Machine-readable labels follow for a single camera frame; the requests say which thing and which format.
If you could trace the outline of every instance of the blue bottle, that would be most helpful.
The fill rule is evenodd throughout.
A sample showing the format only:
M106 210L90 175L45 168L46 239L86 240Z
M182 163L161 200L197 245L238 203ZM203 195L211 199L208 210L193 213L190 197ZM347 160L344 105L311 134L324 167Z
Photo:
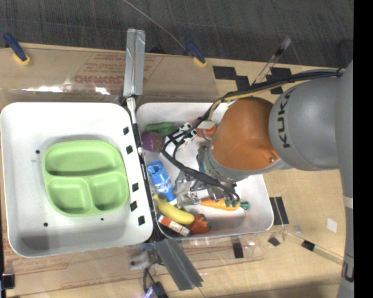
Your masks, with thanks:
M175 205L177 198L173 193L173 185L170 177L164 170L163 163L160 160L154 160L148 164L147 170L157 192L163 194L167 202Z

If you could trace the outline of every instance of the green plate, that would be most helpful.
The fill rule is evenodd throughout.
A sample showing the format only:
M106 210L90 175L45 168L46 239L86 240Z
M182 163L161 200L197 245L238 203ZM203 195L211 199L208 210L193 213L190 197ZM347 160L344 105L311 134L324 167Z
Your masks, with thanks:
M51 205L63 215L103 214L119 209L129 197L122 156L102 140L52 145L44 154L43 174Z

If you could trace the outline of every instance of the gray cylinder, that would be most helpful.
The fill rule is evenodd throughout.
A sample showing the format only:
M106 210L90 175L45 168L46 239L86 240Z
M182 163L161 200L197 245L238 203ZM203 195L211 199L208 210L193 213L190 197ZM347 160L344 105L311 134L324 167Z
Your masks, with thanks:
M284 92L269 117L271 142L300 170L338 168L335 104L338 78L318 78Z

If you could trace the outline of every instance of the banana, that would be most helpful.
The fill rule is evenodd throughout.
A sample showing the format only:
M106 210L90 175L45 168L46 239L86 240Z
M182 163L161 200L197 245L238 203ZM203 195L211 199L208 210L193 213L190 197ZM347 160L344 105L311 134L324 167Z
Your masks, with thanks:
M193 214L182 211L174 205L168 203L166 200L162 200L158 194L154 195L154 199L157 201L159 211L170 220L185 225L192 224L195 220L195 216Z

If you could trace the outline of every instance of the toy carrot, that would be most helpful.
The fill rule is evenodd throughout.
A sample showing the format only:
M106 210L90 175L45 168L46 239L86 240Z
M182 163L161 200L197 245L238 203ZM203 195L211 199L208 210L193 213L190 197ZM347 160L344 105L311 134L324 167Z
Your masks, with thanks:
M200 205L212 207L214 209L221 209L225 211L235 211L238 210L238 208L242 207L242 209L247 210L249 208L248 202L237 202L232 200L225 200L221 199L218 201L213 201L211 199L209 200L203 200Z

